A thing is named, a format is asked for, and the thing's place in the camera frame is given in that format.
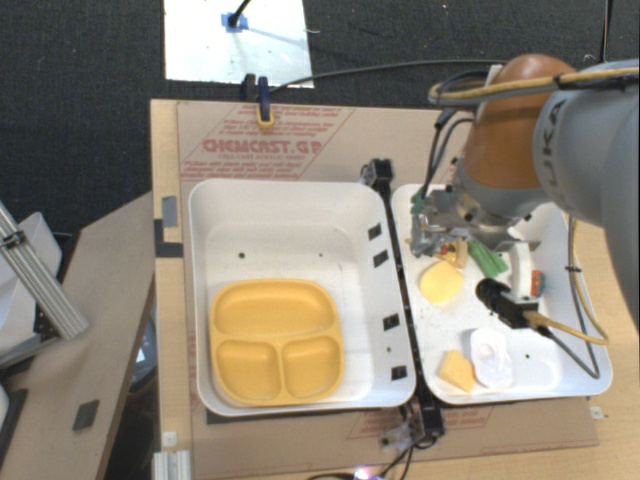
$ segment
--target yellow divided plate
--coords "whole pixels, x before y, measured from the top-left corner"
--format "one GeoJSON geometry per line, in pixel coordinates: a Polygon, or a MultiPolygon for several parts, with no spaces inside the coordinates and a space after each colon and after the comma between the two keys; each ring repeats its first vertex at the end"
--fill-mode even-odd
{"type": "Polygon", "coordinates": [[[301,279],[228,284],[209,313],[214,374],[247,405],[292,405],[330,395],[342,381],[344,346],[331,296],[301,279]]]}

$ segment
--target blue and yellow clamp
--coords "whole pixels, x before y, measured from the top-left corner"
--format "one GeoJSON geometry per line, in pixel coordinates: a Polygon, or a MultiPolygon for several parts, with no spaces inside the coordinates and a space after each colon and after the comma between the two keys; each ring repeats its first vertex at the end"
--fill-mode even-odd
{"type": "Polygon", "coordinates": [[[269,80],[266,76],[258,78],[250,73],[244,77],[240,84],[240,99],[244,101],[257,101],[256,121],[262,130],[268,130],[275,123],[273,109],[271,108],[271,95],[269,94],[269,80]]]}

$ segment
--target yellow plate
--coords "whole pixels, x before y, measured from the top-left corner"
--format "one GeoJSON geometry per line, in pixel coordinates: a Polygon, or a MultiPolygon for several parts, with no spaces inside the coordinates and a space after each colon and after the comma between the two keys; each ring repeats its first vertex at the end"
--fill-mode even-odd
{"type": "Polygon", "coordinates": [[[340,320],[331,296],[301,279],[255,279],[225,286],[209,313],[214,375],[247,405],[313,402],[344,373],[340,320]]]}

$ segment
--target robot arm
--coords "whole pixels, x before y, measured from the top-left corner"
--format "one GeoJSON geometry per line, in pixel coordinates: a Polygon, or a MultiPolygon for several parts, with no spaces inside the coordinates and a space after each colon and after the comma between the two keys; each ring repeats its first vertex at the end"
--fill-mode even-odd
{"type": "MultiPolygon", "coordinates": [[[[637,66],[635,60],[591,70],[637,66]]],[[[526,55],[502,68],[492,83],[571,72],[557,59],[526,55]]],[[[460,229],[499,249],[513,241],[511,226],[551,200],[605,229],[637,326],[637,74],[631,86],[563,89],[480,106],[452,185],[433,191],[414,215],[412,252],[432,254],[460,229]]]]}

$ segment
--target black connector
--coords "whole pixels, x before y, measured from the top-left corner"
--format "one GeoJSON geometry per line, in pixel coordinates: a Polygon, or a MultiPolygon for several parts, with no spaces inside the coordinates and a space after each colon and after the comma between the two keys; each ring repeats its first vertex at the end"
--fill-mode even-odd
{"type": "Polygon", "coordinates": [[[476,296],[491,311],[498,315],[512,329],[527,329],[531,327],[529,321],[524,317],[525,311],[538,311],[537,302],[519,304],[514,302],[505,293],[509,293],[510,288],[503,283],[493,279],[483,279],[476,287],[476,296]]]}

